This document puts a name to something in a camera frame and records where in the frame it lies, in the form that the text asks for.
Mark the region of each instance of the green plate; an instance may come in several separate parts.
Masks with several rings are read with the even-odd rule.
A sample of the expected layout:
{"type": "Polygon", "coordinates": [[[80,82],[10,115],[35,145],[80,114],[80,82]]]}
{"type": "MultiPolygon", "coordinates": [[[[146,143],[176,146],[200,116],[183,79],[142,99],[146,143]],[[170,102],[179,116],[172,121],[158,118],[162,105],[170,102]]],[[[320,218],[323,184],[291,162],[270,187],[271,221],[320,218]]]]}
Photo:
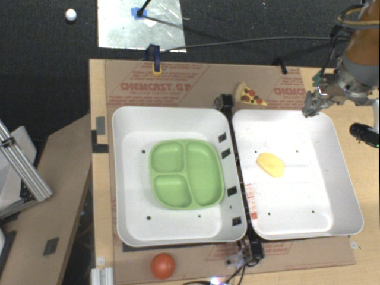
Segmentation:
{"type": "Polygon", "coordinates": [[[220,160],[208,142],[159,142],[150,151],[149,169],[154,196],[167,208],[208,208],[224,197],[220,160]]]}

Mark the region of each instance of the pizza slice toy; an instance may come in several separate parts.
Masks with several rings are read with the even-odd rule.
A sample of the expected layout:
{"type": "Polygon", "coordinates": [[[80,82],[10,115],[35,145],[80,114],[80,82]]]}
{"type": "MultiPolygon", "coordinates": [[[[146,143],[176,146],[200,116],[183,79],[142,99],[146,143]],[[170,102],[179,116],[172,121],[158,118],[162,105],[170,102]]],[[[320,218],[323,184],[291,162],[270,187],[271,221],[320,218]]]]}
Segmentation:
{"type": "Polygon", "coordinates": [[[260,96],[249,88],[246,83],[241,82],[237,85],[235,91],[235,102],[246,103],[247,105],[267,106],[260,96]]]}

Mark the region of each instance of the red ball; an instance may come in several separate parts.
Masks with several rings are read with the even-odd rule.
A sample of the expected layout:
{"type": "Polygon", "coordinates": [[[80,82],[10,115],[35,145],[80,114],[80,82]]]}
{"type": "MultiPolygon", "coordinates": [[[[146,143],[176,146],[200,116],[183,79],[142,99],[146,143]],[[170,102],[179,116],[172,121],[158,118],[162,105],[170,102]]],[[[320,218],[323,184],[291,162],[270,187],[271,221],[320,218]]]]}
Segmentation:
{"type": "Polygon", "coordinates": [[[175,268],[176,264],[169,254],[157,254],[150,262],[151,272],[160,280],[171,277],[175,268]]]}

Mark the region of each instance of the wooden table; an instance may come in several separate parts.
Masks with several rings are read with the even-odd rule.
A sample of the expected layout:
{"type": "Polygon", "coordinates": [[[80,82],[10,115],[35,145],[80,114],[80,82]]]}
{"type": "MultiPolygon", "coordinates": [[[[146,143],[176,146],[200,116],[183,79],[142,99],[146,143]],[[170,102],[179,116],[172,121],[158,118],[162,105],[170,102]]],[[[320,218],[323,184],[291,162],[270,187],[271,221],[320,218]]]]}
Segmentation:
{"type": "MultiPolygon", "coordinates": [[[[312,77],[319,69],[300,68],[305,88],[311,90],[312,77]]],[[[99,115],[107,115],[105,61],[90,61],[91,129],[99,127],[99,115]]],[[[378,284],[380,280],[379,228],[379,150],[358,143],[350,134],[354,122],[373,124],[371,107],[356,107],[352,102],[333,106],[323,111],[334,122],[341,149],[364,216],[363,230],[351,237],[357,244],[354,250],[356,265],[248,274],[242,284],[378,284]]],[[[95,134],[96,144],[108,144],[107,126],[102,134],[95,134]]],[[[109,156],[102,151],[93,153],[94,231],[96,267],[113,267],[112,203],[109,185],[109,156]]],[[[180,285],[185,281],[165,282],[180,285]]]]}

